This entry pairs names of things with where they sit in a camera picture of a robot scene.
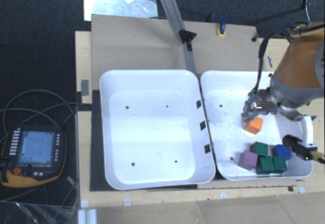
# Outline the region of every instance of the black bracket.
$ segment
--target black bracket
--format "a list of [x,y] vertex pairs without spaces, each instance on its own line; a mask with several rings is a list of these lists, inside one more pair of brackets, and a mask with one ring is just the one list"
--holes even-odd
[[194,39],[195,36],[197,36],[196,33],[191,33],[190,31],[186,31],[186,30],[180,30],[178,32],[181,40],[182,40],[182,43],[186,43],[186,46],[187,46],[187,50],[188,51],[193,51],[192,49],[192,44],[191,44],[191,41]]

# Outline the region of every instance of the green cube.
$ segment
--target green cube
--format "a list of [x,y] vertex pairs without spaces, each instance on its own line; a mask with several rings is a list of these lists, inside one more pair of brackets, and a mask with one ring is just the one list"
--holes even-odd
[[250,146],[250,151],[260,156],[268,156],[269,146],[265,143],[255,142]]
[[283,173],[287,170],[286,161],[284,157],[274,156],[273,157],[274,171],[276,173]]
[[274,170],[272,157],[258,157],[256,165],[257,174],[270,174],[274,172]]

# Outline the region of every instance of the red button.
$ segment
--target red button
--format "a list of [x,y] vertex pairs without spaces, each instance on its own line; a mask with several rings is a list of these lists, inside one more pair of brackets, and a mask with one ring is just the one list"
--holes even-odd
[[13,170],[12,170],[12,173],[14,175],[21,175],[21,172],[22,172],[22,169],[20,167],[15,167]]

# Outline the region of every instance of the white tray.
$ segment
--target white tray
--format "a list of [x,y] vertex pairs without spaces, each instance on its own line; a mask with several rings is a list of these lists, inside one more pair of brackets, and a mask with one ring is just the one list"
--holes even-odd
[[[262,73],[259,88],[269,86],[269,73]],[[240,154],[249,150],[255,141],[269,144],[269,154],[272,155],[272,147],[282,144],[285,135],[302,139],[300,124],[289,121],[279,113],[260,115],[264,120],[263,128],[256,135],[243,129],[244,122],[240,114],[256,79],[257,72],[208,71],[201,76],[202,94],[219,172],[229,180],[308,176],[312,172],[312,161],[303,161],[294,153],[287,161],[288,170],[282,174],[257,175],[255,169],[248,171],[238,166]]]
[[105,175],[115,189],[210,181],[215,162],[196,76],[108,71],[100,80]]

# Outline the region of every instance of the orange block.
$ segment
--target orange block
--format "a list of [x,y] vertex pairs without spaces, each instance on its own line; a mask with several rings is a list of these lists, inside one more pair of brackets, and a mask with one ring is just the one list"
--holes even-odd
[[256,135],[262,129],[263,119],[256,117],[252,121],[246,121],[244,130]]

